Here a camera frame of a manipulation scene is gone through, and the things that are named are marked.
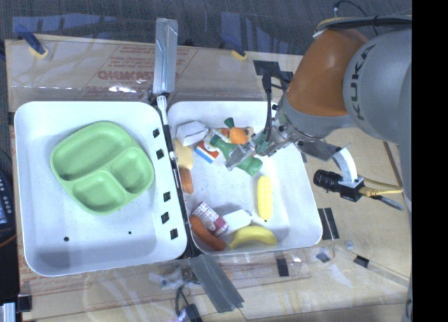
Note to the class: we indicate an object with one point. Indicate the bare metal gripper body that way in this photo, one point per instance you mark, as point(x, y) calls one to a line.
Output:
point(280, 140)

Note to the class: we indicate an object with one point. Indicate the white bottle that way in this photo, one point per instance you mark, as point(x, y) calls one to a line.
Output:
point(238, 220)

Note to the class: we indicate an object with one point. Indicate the yellow banana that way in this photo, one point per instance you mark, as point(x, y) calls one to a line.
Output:
point(253, 234)

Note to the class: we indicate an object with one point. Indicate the green divided plate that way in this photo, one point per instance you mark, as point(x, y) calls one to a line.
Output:
point(101, 166)

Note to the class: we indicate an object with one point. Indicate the red and white carton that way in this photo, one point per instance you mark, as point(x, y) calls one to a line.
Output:
point(210, 216)

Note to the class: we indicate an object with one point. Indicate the pale yellow bread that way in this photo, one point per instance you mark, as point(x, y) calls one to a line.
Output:
point(185, 156)

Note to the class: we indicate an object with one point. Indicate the orange sausage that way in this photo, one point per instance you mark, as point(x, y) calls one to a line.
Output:
point(206, 234)

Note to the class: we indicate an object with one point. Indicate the yellow corn cob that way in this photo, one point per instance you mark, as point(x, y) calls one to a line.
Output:
point(265, 198)

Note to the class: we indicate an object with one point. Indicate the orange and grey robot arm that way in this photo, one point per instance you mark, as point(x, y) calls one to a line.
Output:
point(378, 82)

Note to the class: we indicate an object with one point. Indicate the orange bread roll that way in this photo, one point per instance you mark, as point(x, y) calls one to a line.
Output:
point(186, 180)

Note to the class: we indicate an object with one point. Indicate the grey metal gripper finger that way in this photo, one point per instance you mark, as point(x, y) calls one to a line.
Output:
point(251, 145)
point(238, 157)

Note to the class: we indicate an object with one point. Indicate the white carton orange blue print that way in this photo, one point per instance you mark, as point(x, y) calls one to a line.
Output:
point(206, 150)

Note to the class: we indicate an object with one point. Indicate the white plastic tray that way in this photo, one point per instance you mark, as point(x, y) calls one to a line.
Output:
point(297, 215)
point(45, 229)

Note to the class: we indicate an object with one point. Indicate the orange carrot with green top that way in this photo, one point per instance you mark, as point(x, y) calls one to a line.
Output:
point(238, 136)

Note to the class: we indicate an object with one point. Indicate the green bottle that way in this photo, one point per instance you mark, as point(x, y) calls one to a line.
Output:
point(252, 166)

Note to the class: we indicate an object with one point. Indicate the black cylinder on white bracket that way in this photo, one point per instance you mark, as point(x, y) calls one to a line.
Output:
point(344, 180)

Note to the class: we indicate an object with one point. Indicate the brown cardboard board red print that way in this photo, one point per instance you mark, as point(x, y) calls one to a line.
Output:
point(105, 68)

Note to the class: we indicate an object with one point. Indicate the white box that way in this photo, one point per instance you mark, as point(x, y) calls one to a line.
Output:
point(190, 132)

